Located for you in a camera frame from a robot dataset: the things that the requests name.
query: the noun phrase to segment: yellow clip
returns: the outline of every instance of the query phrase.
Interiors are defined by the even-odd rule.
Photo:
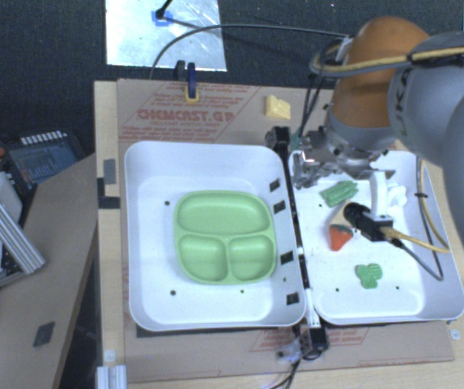
[[[199,102],[199,89],[196,88],[196,97],[190,98],[189,97],[189,87],[188,85],[185,86],[185,100],[187,104],[197,104]]]

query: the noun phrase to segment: green plate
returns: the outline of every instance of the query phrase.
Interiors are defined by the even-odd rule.
[[[266,204],[253,194],[186,194],[176,205],[174,237],[183,271],[204,284],[252,283],[275,269],[273,220]]]

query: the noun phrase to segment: digital display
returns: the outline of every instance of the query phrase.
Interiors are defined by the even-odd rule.
[[[66,142],[27,146],[10,154],[26,183],[41,184],[77,162]]]

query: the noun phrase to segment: metal plate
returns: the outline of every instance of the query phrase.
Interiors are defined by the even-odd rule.
[[[155,19],[155,11],[166,0],[105,1],[109,65],[152,66],[169,41],[192,30]],[[196,27],[220,23],[217,0],[173,0],[165,16]],[[158,67],[173,68],[178,60],[195,62],[201,71],[226,71],[221,31],[201,32],[179,41],[164,54]]]

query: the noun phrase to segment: aluminum frame rail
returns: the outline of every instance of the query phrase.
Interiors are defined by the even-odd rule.
[[[0,201],[0,239],[24,274],[32,274],[45,264],[39,251],[27,239],[21,227]]]

